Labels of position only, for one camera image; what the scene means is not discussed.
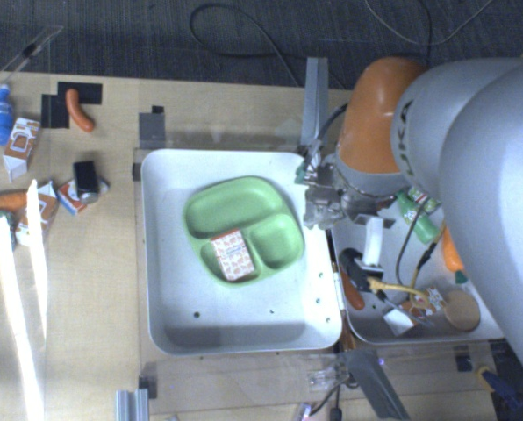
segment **toy sausage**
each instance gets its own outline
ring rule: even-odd
[[[15,212],[27,205],[27,192],[9,192],[0,194],[0,210]]]
[[[340,271],[341,283],[343,284],[343,293],[346,296],[347,302],[355,310],[363,310],[365,308],[365,300],[362,298],[359,291],[351,283],[349,276],[347,276],[343,271]]]
[[[78,90],[68,89],[65,93],[65,103],[67,111],[75,123],[85,132],[91,132],[94,129],[94,122],[88,118],[80,107]]]

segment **blue water bottle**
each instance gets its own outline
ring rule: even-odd
[[[9,94],[10,88],[6,84],[0,86],[0,145],[6,145],[14,126]]]

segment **gray robot arm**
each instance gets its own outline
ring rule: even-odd
[[[523,364],[523,59],[424,73],[390,140],[405,178],[443,202],[469,277]]]

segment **bottle cap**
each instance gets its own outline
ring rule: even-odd
[[[98,194],[96,192],[85,192],[82,193],[80,196],[80,202],[82,204],[92,204],[95,203],[98,199]]]
[[[10,94],[10,86],[8,84],[0,84],[0,96],[7,96]]]

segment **gray carpet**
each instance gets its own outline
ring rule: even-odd
[[[433,20],[433,42],[453,31],[487,0],[423,0]],[[329,58],[338,80],[353,87],[374,59],[408,54],[425,60],[426,48],[409,44],[381,26],[363,0],[0,0],[0,65],[45,25],[64,25],[49,55],[29,67],[56,73],[131,76],[207,82],[293,86],[276,57],[220,57],[190,35],[189,17],[207,2],[241,8],[284,52]],[[415,0],[370,0],[401,33],[427,40],[424,10]],[[196,20],[197,35],[235,53],[270,49],[242,16],[212,10]],[[495,0],[449,42],[431,49],[431,64],[523,53],[523,0]],[[304,61],[288,57],[299,80]]]

